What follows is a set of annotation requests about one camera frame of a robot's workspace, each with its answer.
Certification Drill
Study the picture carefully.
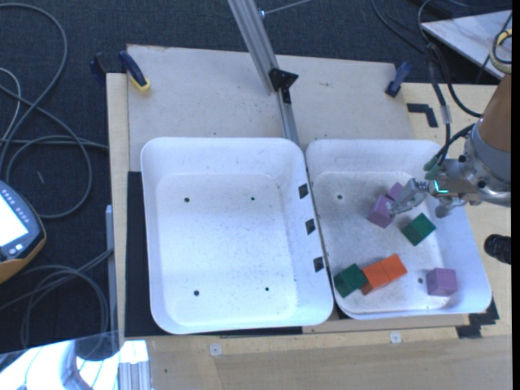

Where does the pale flat board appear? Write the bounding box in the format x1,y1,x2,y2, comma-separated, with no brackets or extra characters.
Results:
125,43,469,335

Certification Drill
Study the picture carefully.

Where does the purple cube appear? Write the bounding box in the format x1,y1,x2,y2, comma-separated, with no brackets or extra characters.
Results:
385,181,405,202
366,194,396,229
425,266,458,297

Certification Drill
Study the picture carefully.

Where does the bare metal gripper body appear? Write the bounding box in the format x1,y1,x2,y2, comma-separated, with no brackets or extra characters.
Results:
428,135,513,208

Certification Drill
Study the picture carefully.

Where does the green cube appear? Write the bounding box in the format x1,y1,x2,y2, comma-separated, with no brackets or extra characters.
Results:
401,212,437,247
332,262,369,299

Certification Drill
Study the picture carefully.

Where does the black cylinder on white bracket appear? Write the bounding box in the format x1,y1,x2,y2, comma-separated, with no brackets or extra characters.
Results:
483,233,513,266

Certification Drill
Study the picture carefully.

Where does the white plastic tray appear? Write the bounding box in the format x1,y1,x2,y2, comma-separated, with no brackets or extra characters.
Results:
305,138,494,322
140,136,336,336

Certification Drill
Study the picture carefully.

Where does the orange cube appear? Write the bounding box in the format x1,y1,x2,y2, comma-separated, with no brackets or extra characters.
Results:
360,261,393,297
380,253,409,282

